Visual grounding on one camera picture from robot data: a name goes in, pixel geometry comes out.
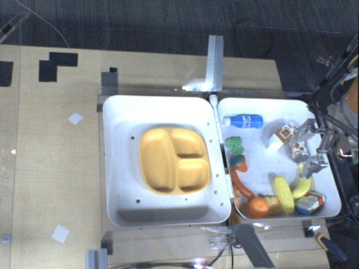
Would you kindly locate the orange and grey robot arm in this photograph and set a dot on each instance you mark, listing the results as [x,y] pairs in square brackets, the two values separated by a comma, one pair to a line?
[354,95]

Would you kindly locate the yellow banana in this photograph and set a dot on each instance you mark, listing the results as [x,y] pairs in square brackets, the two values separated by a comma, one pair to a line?
[302,187]

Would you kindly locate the blue bottle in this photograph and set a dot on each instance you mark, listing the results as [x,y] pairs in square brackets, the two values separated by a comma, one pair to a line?
[246,121]

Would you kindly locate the tan bread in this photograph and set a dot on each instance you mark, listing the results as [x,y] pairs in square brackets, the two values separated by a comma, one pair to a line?
[273,203]

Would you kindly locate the red strawberry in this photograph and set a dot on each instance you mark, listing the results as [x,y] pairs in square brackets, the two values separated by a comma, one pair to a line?
[239,163]

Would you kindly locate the white and orange carton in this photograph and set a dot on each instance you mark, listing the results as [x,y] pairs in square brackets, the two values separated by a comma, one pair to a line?
[281,136]

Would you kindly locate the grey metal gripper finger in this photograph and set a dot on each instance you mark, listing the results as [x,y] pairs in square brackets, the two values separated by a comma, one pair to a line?
[307,129]
[314,165]

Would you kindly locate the red sausage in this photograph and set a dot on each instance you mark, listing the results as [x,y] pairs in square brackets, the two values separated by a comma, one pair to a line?
[238,182]

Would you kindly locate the orange fruit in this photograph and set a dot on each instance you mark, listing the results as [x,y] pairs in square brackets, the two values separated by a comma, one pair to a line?
[258,207]

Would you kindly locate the yellow corn cob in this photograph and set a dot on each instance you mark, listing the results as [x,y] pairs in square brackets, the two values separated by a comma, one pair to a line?
[284,193]

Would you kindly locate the orange divided plate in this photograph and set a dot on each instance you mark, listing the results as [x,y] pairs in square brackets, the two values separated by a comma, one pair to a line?
[157,161]

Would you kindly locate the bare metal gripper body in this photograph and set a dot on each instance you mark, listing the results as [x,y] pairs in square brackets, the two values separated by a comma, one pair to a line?
[328,139]

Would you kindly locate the green grapes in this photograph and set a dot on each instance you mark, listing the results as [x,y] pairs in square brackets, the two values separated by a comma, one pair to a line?
[235,145]

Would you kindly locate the white packet with red print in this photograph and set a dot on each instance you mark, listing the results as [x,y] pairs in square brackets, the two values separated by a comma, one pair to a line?
[298,150]

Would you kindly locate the blue and orange carton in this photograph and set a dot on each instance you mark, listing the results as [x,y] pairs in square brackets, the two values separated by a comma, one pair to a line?
[308,204]

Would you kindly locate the white plastic tray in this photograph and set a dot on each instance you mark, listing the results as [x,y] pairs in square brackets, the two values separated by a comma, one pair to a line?
[126,155]
[261,161]

